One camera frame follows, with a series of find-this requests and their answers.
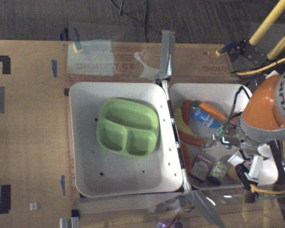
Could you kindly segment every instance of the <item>wooden surface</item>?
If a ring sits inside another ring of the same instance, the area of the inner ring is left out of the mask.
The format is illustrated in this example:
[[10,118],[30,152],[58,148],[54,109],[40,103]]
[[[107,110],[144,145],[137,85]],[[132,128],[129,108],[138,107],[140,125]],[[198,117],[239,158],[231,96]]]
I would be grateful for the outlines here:
[[[2,74],[0,63],[0,86],[5,87],[5,113],[0,114],[0,186],[11,185],[11,210],[0,215],[0,228],[55,228],[60,218],[70,218],[75,190],[71,181],[68,98],[64,96],[66,48],[66,42],[0,40],[0,55],[11,58],[11,75]],[[52,59],[57,61],[58,77],[53,77]],[[65,196],[61,176],[65,176]],[[220,202],[222,191],[207,195]],[[33,202],[39,204],[36,211],[29,210]],[[215,209],[228,228],[285,227],[276,200],[243,204],[240,198]],[[159,220],[169,222],[173,216],[146,210],[97,216],[86,212],[80,227],[154,228]],[[183,214],[181,222],[184,227],[216,227],[197,210]]]

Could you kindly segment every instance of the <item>blue water bottle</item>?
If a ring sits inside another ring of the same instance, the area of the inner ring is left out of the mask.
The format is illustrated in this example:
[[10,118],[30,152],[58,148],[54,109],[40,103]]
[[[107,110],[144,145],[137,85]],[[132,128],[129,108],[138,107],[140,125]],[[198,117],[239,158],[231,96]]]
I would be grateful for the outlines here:
[[195,112],[191,115],[194,119],[199,120],[202,124],[209,128],[218,129],[221,125],[215,120],[215,118],[200,109],[199,107],[195,108]]

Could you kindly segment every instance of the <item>orange carrot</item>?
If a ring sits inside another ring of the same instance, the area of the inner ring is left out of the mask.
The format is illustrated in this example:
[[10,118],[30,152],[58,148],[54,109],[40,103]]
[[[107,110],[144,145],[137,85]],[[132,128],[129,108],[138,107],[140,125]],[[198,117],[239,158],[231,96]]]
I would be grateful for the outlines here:
[[179,131],[180,140],[183,140],[185,143],[195,146],[203,146],[205,141],[203,139],[196,139],[189,137],[188,135],[184,134],[183,132]]
[[192,101],[186,100],[182,104],[182,108],[181,108],[182,119],[187,126],[190,124],[189,109],[191,105],[192,105]]
[[190,175],[192,171],[192,164],[191,164],[191,159],[190,159],[188,148],[185,144],[182,144],[180,148],[181,148],[182,156],[184,157],[187,174]]
[[213,106],[205,102],[200,103],[199,108],[202,109],[204,112],[208,113],[209,115],[214,116],[215,118],[222,120],[226,119],[226,116],[219,112],[219,110],[215,109]]

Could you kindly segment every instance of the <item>can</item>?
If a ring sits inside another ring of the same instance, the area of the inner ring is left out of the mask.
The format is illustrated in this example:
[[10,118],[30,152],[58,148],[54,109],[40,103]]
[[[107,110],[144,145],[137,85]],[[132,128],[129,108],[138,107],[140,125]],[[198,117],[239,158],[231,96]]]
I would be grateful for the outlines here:
[[224,162],[215,162],[211,171],[209,172],[207,180],[215,185],[220,185],[227,173],[227,170],[228,167]]

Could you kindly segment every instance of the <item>white paper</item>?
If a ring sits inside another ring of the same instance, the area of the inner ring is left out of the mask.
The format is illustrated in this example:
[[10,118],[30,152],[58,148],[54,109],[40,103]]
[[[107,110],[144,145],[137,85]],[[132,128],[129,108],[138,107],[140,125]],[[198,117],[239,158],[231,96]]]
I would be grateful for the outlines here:
[[114,56],[110,40],[81,42],[83,51],[76,53],[73,43],[68,45],[67,73],[76,75],[112,76]]

